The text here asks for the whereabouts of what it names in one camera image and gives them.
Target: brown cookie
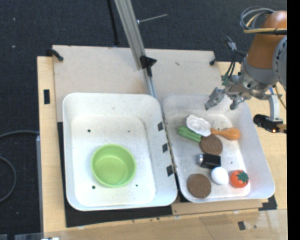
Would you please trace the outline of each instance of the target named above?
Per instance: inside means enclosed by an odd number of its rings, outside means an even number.
[[[211,193],[211,182],[203,174],[192,174],[187,180],[189,192],[196,198],[204,199]]]
[[[212,134],[201,139],[200,148],[204,153],[215,156],[219,156],[224,150],[222,141]]]

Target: green plate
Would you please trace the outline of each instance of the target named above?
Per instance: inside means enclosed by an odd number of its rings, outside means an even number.
[[[104,186],[119,188],[127,185],[136,175],[135,157],[117,144],[100,147],[92,157],[92,172]]]

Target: orange toy drumstick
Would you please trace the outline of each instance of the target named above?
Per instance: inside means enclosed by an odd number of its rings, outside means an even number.
[[[237,141],[241,137],[241,132],[237,128],[229,128],[229,129],[224,129],[224,130],[217,130],[217,129],[211,128],[211,134],[212,135],[220,135],[230,141]]]

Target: plastic tray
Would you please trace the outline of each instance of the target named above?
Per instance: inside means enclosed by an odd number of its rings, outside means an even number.
[[[275,183],[262,149],[256,126],[247,103],[230,110],[232,101],[226,96],[217,106],[206,111],[208,95],[170,96],[163,103],[166,128],[171,144],[180,190],[193,203],[219,202],[247,199],[267,199],[275,192]],[[234,188],[230,184],[217,185],[211,179],[211,170],[198,165],[202,154],[198,143],[178,135],[178,127],[186,126],[186,118],[194,115],[204,118],[215,129],[238,128],[241,138],[236,141],[218,136],[223,144],[221,166],[230,172],[244,170],[250,178],[245,188]],[[199,199],[188,191],[187,180],[192,174],[207,176],[212,185],[211,193]]]
[[[72,93],[63,101],[66,196],[79,211],[168,206],[178,195],[159,102],[143,94]],[[134,155],[136,175],[109,188],[94,178],[97,148],[121,145]]]

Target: red tomato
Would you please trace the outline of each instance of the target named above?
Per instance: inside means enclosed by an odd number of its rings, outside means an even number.
[[[235,188],[244,188],[249,183],[248,174],[243,170],[236,170],[230,176],[231,185]]]

